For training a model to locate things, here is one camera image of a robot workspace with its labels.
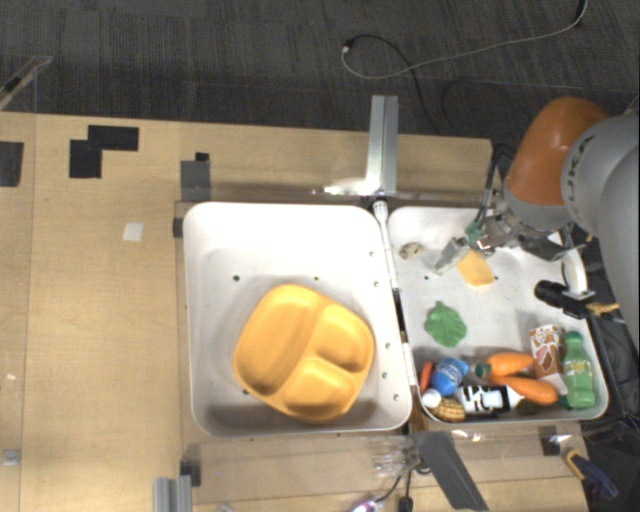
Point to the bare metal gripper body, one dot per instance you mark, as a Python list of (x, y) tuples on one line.
[(495, 232)]

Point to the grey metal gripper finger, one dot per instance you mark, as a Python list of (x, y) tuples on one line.
[(451, 254)]

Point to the yellow cheese slice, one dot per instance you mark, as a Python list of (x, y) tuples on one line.
[(475, 270)]

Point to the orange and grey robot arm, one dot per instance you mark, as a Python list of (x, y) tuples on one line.
[(595, 170)]

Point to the grey-brown lump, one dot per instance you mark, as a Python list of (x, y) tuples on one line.
[(411, 250)]

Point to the green lettuce leaf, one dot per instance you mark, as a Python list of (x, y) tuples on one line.
[(446, 326)]

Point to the white plastic tray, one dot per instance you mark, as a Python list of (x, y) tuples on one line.
[(500, 315), (280, 240)]

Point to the blue bottle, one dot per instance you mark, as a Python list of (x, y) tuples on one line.
[(447, 376)]

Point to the orange carrot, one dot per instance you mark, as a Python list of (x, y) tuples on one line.
[(532, 390), (510, 363)]

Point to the red sausage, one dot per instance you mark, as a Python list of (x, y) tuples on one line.
[(425, 376)]

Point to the brown and white carton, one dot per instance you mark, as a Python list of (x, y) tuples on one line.
[(547, 350)]

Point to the small white-capped bottle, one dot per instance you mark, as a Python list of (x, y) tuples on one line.
[(431, 399)]

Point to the black and white milk bottle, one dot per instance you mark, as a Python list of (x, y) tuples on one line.
[(482, 399)]

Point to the brown waffle biscuit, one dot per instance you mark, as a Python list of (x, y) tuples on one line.
[(449, 410)]

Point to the green bottle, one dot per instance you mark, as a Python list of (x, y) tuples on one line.
[(579, 375)]

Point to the dark green round toy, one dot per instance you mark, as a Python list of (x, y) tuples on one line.
[(528, 407)]

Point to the orange divided plate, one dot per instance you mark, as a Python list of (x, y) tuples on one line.
[(300, 350)]

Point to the black cylinder on white bracket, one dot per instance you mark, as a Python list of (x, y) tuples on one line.
[(560, 295)]

